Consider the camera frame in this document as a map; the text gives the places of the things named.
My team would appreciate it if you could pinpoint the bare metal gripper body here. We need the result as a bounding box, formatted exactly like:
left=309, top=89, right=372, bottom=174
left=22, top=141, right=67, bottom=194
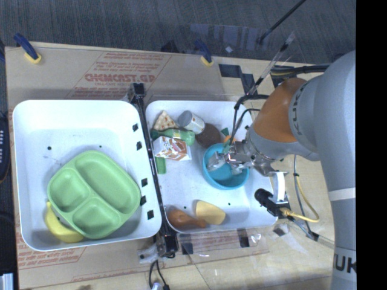
left=225, top=140, right=278, bottom=175

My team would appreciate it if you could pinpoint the blue bowl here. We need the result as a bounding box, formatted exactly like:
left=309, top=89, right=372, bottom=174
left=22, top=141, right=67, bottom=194
left=201, top=142, right=250, bottom=191

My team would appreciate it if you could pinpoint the orange carrot with green top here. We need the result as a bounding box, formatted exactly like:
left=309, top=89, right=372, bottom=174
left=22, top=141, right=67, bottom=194
left=220, top=127, right=240, bottom=145

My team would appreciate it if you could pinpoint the white plastic tray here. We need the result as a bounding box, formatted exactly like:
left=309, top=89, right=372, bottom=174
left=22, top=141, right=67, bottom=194
left=11, top=99, right=163, bottom=252
left=145, top=100, right=279, bottom=234

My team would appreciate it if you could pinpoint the green bottle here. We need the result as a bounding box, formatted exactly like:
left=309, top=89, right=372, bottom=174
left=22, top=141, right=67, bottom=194
left=150, top=127, right=196, bottom=146

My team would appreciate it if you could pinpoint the white and orange carton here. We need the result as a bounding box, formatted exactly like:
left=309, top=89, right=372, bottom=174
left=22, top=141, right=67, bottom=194
left=152, top=135, right=193, bottom=162

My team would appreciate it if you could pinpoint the grey and white can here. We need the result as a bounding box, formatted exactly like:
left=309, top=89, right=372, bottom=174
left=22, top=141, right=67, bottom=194
left=177, top=110, right=207, bottom=135

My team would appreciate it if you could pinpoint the yellow cheese wedge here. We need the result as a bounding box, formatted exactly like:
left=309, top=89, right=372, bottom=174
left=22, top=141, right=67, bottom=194
left=194, top=199, right=227, bottom=226

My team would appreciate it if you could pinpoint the small green block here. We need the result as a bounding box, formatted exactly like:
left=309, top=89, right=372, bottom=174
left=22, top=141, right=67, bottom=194
left=155, top=156, right=167, bottom=175

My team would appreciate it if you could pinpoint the yellow pizza slice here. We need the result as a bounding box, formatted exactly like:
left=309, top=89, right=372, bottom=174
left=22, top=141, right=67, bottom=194
left=152, top=110, right=178, bottom=132

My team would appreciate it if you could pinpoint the brown chicken drumstick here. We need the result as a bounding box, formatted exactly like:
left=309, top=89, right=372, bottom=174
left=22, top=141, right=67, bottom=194
left=166, top=207, right=208, bottom=230

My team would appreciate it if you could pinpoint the green divided plate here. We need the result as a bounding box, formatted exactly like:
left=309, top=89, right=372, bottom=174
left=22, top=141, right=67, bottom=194
left=47, top=149, right=142, bottom=240

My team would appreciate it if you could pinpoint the yellow banana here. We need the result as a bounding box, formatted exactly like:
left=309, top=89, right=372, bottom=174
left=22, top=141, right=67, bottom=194
left=44, top=201, right=85, bottom=243

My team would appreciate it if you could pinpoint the brown cardboard board red print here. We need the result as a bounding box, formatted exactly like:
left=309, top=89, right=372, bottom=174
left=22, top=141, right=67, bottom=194
left=5, top=40, right=270, bottom=287

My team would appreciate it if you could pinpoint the black cylinder on white bracket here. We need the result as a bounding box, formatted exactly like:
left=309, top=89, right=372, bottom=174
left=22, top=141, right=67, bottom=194
left=254, top=170, right=290, bottom=218

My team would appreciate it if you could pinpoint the black block with thin wires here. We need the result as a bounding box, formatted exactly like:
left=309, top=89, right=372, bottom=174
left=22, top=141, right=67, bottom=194
left=155, top=233, right=180, bottom=258
left=128, top=82, right=146, bottom=103

